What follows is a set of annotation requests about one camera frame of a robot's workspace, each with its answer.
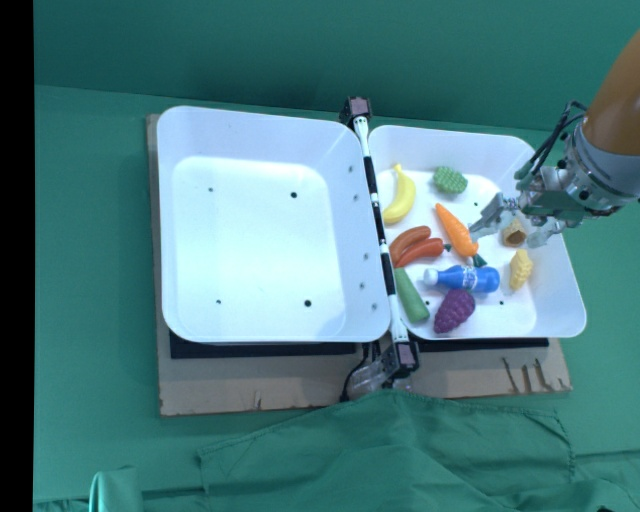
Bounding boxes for yellow corn cob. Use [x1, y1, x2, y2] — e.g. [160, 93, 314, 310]
[508, 248, 535, 292]

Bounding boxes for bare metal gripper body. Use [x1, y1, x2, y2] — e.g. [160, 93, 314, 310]
[517, 165, 625, 227]

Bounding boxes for thin black and white rod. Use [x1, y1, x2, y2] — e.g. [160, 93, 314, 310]
[353, 115, 412, 346]

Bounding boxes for orange carrot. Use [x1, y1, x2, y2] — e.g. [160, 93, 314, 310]
[434, 202, 488, 268]

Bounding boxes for brown cardboard board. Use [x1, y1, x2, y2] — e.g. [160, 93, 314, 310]
[146, 113, 573, 418]

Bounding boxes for green cucumber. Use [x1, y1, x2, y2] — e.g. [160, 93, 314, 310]
[393, 267, 431, 324]

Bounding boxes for red chili pepper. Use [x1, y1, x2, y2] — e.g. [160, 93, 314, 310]
[394, 237, 452, 269]

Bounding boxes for green broccoli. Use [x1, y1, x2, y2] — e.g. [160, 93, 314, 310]
[431, 165, 469, 196]

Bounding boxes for white plastic tray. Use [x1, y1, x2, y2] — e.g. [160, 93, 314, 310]
[367, 124, 588, 340]
[156, 105, 392, 345]

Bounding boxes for green cloth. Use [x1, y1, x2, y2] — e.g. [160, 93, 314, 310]
[193, 388, 640, 512]

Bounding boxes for black block with wires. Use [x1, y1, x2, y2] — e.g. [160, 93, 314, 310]
[338, 95, 374, 127]
[391, 339, 421, 375]

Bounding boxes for blue bottle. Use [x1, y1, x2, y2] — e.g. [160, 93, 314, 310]
[422, 264, 502, 295]

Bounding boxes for orange sausage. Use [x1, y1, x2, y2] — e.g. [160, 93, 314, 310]
[388, 225, 432, 265]

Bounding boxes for purple grapes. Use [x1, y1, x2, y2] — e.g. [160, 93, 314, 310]
[432, 288, 477, 335]

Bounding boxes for tan ice cream cone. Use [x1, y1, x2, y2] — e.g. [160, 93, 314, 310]
[501, 216, 528, 248]

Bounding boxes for yellow banana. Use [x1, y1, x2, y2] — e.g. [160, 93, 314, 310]
[381, 163, 418, 225]

